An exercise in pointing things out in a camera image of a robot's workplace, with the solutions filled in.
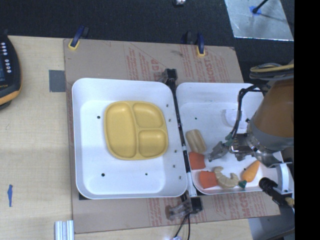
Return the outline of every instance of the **orange carrot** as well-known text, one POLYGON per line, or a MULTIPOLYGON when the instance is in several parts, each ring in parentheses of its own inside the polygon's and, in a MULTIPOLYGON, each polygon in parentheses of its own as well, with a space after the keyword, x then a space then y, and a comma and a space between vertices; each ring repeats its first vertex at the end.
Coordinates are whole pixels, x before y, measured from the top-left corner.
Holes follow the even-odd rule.
POLYGON ((199 182, 204 189, 212 188, 218 185, 216 174, 213 171, 200 171, 199 182))
POLYGON ((246 182, 252 182, 258 172, 260 162, 258 160, 254 161, 242 174, 242 179, 246 182))
POLYGON ((199 170, 206 167, 205 156, 197 152, 189 152, 189 161, 192 170, 199 170))

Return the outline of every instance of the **wooden surface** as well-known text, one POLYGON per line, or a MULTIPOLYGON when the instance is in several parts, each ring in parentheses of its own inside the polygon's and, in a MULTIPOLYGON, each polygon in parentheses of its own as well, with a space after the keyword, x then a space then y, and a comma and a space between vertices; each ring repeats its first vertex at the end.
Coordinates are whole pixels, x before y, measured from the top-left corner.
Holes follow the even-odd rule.
MULTIPOLYGON (((0 240, 52 240, 72 220, 65 92, 50 92, 49 71, 64 70, 62 38, 9 36, 20 60, 20 95, 0 110, 0 240), (12 206, 8 189, 12 185, 12 206)), ((179 226, 76 234, 75 240, 170 240, 179 226)), ((188 224, 179 234, 187 239, 188 224)), ((252 240, 247 219, 191 224, 191 240, 252 240)))

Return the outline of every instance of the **blue marker mark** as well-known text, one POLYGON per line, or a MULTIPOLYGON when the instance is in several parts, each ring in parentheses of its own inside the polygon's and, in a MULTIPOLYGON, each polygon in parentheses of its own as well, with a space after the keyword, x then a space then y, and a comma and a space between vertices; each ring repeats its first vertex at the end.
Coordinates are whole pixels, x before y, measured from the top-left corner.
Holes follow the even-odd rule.
POLYGON ((8 189, 9 207, 12 207, 12 188, 13 186, 10 184, 8 189))
POLYGON ((258 16, 258 15, 262 14, 262 11, 261 11, 260 8, 258 9, 258 11, 257 11, 256 13, 253 13, 254 8, 256 8, 256 6, 250 6, 250 7, 249 7, 250 12, 252 12, 253 15, 258 16))

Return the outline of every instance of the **yellow cable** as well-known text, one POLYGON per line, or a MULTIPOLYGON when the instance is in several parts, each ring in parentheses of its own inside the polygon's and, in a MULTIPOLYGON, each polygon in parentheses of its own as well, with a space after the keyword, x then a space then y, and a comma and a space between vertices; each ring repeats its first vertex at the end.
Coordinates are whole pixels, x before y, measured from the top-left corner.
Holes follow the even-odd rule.
POLYGON ((263 68, 257 68, 252 67, 250 68, 251 72, 258 72, 258 73, 265 73, 265 72, 273 72, 273 71, 280 71, 280 70, 289 70, 289 69, 293 69, 295 66, 294 64, 290 64, 290 65, 285 65, 285 66, 273 66, 270 65, 270 67, 266 66, 267 68, 263 67, 263 68))

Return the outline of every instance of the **metal sheet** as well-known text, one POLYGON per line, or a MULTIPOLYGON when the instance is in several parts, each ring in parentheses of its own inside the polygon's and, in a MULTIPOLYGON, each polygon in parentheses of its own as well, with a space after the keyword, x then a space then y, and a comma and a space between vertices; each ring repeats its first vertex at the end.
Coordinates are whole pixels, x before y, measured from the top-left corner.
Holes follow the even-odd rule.
POLYGON ((264 0, 224 0, 236 38, 293 41, 280 0, 268 0, 257 13, 252 9, 264 0))

